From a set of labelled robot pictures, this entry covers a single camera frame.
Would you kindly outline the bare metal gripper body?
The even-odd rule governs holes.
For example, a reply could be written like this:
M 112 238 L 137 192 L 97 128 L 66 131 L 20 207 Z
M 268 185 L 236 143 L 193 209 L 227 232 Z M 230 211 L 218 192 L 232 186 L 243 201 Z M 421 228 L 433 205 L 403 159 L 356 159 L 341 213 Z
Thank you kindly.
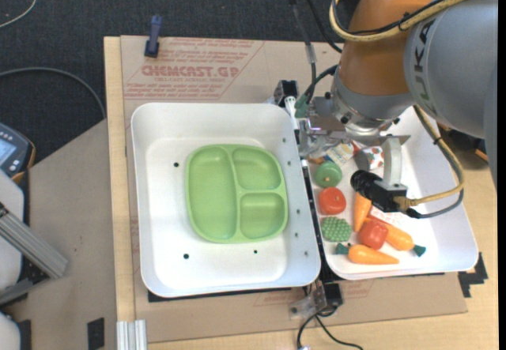
M 410 135 L 387 134 L 386 130 L 375 128 L 378 122 L 366 122 L 366 127 L 353 123 L 353 117 L 348 112 L 335 112 L 333 100 L 323 97 L 316 97 L 310 104 L 306 121 L 314 134 L 314 146 L 316 146 L 319 135 L 332 135 L 342 142 L 357 142 L 359 145 L 374 146 L 381 145 L 387 139 L 398 138 L 403 145 L 410 139 Z

